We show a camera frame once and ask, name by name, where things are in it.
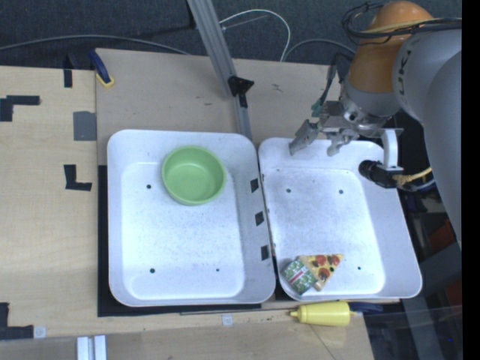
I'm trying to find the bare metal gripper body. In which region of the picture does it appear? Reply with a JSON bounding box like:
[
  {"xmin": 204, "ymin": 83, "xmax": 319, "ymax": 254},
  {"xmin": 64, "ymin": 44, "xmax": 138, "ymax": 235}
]
[{"xmin": 317, "ymin": 100, "xmax": 392, "ymax": 139}]

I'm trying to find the pale wood board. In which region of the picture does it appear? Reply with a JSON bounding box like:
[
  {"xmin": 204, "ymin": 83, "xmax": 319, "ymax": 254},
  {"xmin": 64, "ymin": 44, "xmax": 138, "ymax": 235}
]
[{"xmin": 95, "ymin": 47, "xmax": 402, "ymax": 338}]

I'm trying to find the black cylinder on white bracket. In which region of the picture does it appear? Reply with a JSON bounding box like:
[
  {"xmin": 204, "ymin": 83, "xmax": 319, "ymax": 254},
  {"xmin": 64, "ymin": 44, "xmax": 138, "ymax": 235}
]
[{"xmin": 358, "ymin": 127, "xmax": 405, "ymax": 190}]

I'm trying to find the yellow squeeze bottle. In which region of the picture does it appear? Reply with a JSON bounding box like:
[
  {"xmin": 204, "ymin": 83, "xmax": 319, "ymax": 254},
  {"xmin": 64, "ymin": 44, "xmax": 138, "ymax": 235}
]
[{"xmin": 288, "ymin": 301, "xmax": 357, "ymax": 328}]

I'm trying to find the green and white can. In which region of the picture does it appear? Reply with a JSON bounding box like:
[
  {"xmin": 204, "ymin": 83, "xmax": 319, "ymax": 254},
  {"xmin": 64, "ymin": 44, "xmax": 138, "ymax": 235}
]
[{"xmin": 280, "ymin": 259, "xmax": 318, "ymax": 296}]

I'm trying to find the green bowl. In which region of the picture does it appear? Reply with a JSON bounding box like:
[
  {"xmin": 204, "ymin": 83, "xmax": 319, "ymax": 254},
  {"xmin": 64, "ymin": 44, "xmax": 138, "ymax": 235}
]
[{"xmin": 160, "ymin": 145, "xmax": 227, "ymax": 206}]

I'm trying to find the toy pizza slice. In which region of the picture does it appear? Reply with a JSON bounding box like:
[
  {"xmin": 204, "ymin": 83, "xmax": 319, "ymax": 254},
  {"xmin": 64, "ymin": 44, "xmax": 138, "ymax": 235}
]
[{"xmin": 298, "ymin": 253, "xmax": 345, "ymax": 292}]

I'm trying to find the white plastic tray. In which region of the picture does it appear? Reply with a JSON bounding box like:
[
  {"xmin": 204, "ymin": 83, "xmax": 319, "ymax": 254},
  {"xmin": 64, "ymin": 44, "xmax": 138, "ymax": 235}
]
[
  {"xmin": 257, "ymin": 136, "xmax": 424, "ymax": 302},
  {"xmin": 106, "ymin": 128, "xmax": 277, "ymax": 308}
]

